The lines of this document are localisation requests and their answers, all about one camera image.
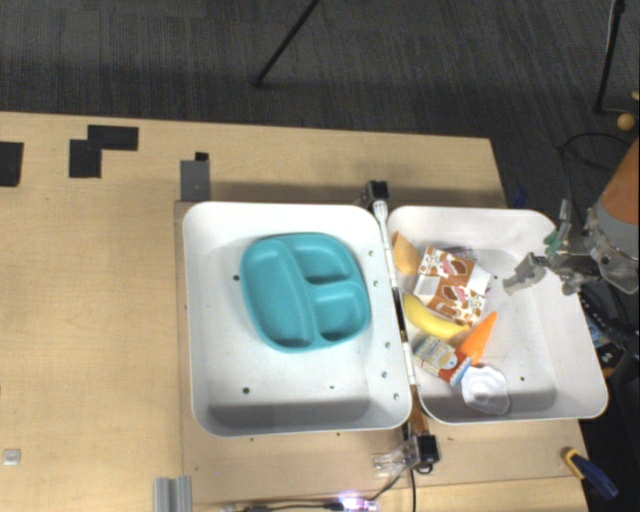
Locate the thin black and white rod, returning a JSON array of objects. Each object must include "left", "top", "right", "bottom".
[{"left": 371, "top": 199, "right": 431, "bottom": 442}]

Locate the blue divided plate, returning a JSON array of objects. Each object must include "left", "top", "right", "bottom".
[{"left": 239, "top": 231, "right": 373, "bottom": 357}]

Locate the orange bread slice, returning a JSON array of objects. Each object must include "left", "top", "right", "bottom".
[{"left": 390, "top": 230, "right": 424, "bottom": 276}]

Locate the white, yellow and red carton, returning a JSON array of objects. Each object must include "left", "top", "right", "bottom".
[{"left": 411, "top": 334, "right": 474, "bottom": 388}]

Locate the orange carrot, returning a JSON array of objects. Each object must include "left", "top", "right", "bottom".
[{"left": 458, "top": 310, "right": 500, "bottom": 367}]

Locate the yellow banana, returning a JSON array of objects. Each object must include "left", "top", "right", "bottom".
[{"left": 402, "top": 292, "right": 472, "bottom": 341}]

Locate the white plastic cup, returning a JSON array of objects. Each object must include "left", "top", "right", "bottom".
[{"left": 460, "top": 364, "right": 513, "bottom": 416}]

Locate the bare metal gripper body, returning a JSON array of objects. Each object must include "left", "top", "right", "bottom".
[{"left": 546, "top": 231, "right": 640, "bottom": 295}]

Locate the brown and white printed carton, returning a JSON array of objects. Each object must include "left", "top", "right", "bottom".
[
  {"left": 417, "top": 244, "right": 493, "bottom": 297},
  {"left": 414, "top": 275, "right": 488, "bottom": 327}
]

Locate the white plastic tray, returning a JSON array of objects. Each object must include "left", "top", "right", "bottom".
[
  {"left": 181, "top": 200, "right": 414, "bottom": 439},
  {"left": 386, "top": 205, "right": 610, "bottom": 427}
]

